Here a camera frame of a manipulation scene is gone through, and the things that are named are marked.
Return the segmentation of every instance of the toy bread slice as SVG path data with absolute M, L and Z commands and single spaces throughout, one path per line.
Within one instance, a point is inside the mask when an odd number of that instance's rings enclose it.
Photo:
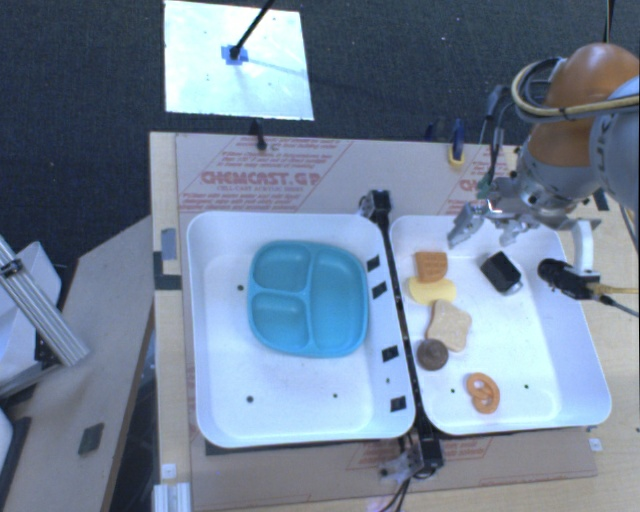
M 447 300 L 437 300 L 433 305 L 431 323 L 425 336 L 440 340 L 449 350 L 460 352 L 467 346 L 471 328 L 471 315 L 455 307 Z

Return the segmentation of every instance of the toy cookie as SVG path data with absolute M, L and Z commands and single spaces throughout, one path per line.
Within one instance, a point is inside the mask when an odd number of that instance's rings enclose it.
M 414 255 L 418 270 L 418 281 L 435 283 L 447 273 L 447 254 L 444 252 L 417 252 Z
M 442 368 L 449 360 L 449 351 L 441 341 L 424 340 L 418 346 L 418 364 L 427 371 Z
M 500 404 L 500 388 L 491 377 L 484 373 L 472 373 L 467 378 L 467 391 L 473 397 L 471 402 L 476 411 L 491 414 Z

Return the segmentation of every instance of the blue plate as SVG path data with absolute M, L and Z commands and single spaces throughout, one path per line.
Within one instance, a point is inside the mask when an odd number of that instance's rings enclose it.
M 351 253 L 325 244 L 278 241 L 254 256 L 249 323 L 265 345 L 309 357 L 353 352 L 367 332 L 367 279 Z

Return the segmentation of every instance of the toy pretzel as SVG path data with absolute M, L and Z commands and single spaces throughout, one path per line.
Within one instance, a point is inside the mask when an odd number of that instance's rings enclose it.
M 467 379 L 467 391 L 473 397 L 471 402 L 482 414 L 496 411 L 500 403 L 500 389 L 491 377 L 484 373 L 472 373 Z

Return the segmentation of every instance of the black rod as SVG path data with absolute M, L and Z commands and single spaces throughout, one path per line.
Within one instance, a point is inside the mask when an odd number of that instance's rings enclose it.
M 267 0 L 267 3 L 264 4 L 264 7 L 260 10 L 258 15 L 256 16 L 256 19 L 253 20 L 253 23 L 249 25 L 249 28 L 247 29 L 247 31 L 240 38 L 240 41 L 238 41 L 238 43 L 229 50 L 229 56 L 233 60 L 238 60 L 238 56 L 240 55 L 240 50 L 242 49 L 242 46 L 244 45 L 244 43 L 247 42 L 247 39 L 249 39 L 251 32 L 253 32 L 254 29 L 258 26 L 258 23 L 260 23 L 260 20 L 264 18 L 264 15 L 267 14 L 267 11 L 269 9 L 271 9 L 271 6 L 274 4 L 275 1 L 276 0 Z
M 613 23 L 613 8 L 616 6 L 616 0 L 609 0 L 607 2 L 607 19 L 604 23 L 604 36 L 602 36 L 602 42 L 608 43 L 611 39 L 611 24 Z

